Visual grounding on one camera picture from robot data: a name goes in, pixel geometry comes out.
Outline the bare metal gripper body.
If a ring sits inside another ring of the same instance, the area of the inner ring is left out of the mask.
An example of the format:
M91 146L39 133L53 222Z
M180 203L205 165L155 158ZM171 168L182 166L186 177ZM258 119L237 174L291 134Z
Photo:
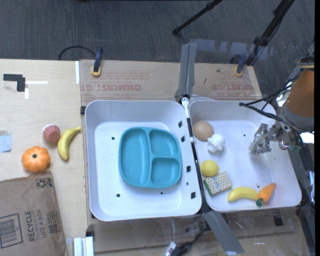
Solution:
M282 150L300 151L303 148L304 141L302 134L313 134L314 129L302 129L289 122L276 120L273 125L276 129L276 139Z

